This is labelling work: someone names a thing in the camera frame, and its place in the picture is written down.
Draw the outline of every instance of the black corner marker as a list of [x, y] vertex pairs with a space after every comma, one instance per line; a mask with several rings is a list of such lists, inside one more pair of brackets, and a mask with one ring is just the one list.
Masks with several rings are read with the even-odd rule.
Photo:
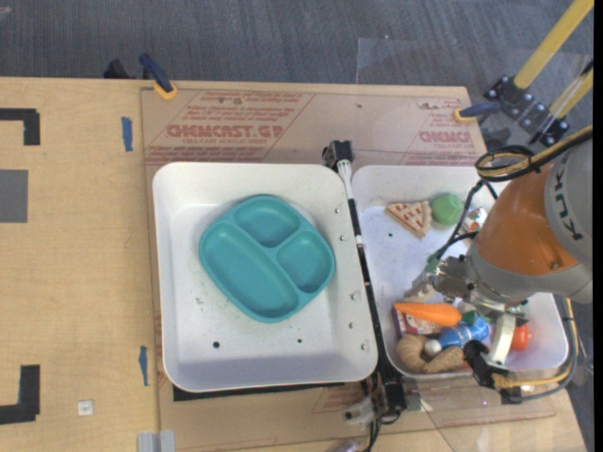
[[40, 413], [40, 366], [21, 365], [19, 399], [15, 405], [0, 406], [0, 425], [34, 422]]
[[36, 109], [0, 108], [0, 121], [23, 121], [23, 145], [40, 145], [40, 113]]

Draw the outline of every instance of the pizza slice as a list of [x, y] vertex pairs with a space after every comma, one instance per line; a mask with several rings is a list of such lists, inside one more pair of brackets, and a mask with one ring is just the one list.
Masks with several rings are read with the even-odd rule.
[[429, 202], [392, 202], [385, 212], [419, 237], [427, 234], [432, 226], [432, 209]]

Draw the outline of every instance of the table surface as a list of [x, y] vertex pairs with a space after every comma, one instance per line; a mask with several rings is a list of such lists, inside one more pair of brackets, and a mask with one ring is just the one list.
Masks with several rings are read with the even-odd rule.
[[[27, 170], [28, 176], [27, 223], [0, 223], [0, 407], [18, 402], [22, 365], [41, 370], [40, 414], [33, 422], [1, 425], [2, 449], [130, 451], [140, 432], [162, 429], [150, 366], [155, 329], [140, 105], [141, 90], [151, 87], [138, 80], [0, 78], [0, 107], [41, 113], [39, 146], [24, 145], [21, 122], [0, 121], [0, 170]], [[311, 84], [236, 88], [354, 92], [354, 86]], [[419, 88], [363, 86], [363, 92], [413, 95]], [[437, 95], [437, 88], [420, 92]], [[122, 117], [132, 121], [131, 152], [124, 150]], [[78, 413], [85, 400], [93, 401], [92, 414]], [[547, 399], [546, 408], [551, 413], [530, 420], [405, 433], [383, 428], [373, 450], [400, 450], [401, 444], [415, 451], [585, 450], [567, 393]], [[255, 450], [330, 451], [341, 443]]]

